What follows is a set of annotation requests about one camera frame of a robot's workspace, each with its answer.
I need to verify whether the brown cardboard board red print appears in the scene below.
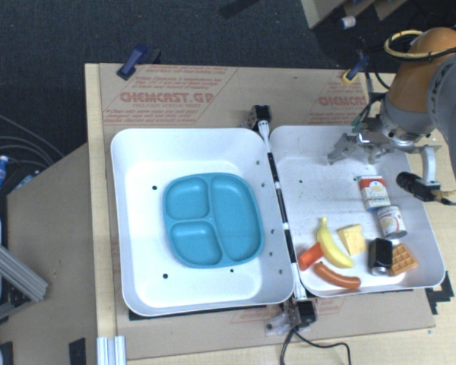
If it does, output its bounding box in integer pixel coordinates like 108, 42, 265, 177
97, 63, 437, 361

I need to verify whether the brown waffle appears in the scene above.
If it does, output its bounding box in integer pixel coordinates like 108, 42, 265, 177
388, 243, 420, 278

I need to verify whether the black cylinder on white bracket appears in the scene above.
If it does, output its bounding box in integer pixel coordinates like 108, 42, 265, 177
395, 144, 442, 203

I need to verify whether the black can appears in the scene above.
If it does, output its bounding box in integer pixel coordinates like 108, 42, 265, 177
367, 237, 394, 278

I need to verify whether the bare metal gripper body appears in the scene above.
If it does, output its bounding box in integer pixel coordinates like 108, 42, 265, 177
355, 115, 435, 155

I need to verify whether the orange sausage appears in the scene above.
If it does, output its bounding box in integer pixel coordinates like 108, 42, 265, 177
312, 261, 363, 290

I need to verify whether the orange carrot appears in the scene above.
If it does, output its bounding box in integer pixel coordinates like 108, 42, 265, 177
297, 241, 325, 271

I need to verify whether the white plastic tray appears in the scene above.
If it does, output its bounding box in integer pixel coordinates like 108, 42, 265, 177
109, 127, 296, 317
268, 124, 447, 298

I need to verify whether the thin black and white rod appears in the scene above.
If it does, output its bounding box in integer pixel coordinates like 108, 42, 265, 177
258, 121, 309, 300

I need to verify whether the yellow cheese wedge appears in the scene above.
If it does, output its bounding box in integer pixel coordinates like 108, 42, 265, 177
336, 223, 368, 257

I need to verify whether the yellow banana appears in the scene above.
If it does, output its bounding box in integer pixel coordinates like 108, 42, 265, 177
315, 216, 355, 269

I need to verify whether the white can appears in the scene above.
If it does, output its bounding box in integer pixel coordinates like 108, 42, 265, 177
376, 205, 408, 240

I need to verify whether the blue divided plate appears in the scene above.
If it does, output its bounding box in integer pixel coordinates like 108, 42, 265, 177
162, 172, 265, 270

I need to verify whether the red and white carton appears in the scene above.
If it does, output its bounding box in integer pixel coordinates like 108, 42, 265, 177
356, 174, 392, 211

